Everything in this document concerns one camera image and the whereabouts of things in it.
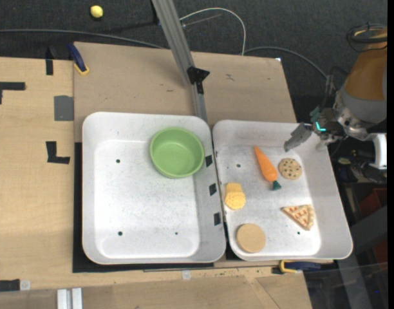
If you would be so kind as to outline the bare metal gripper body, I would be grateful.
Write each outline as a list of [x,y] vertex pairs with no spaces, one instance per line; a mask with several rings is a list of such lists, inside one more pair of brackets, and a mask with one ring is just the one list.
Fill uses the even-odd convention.
[[318,134],[322,139],[338,139],[352,137],[366,140],[368,132],[365,123],[356,118],[348,108],[339,111],[334,108],[324,108],[318,117]]

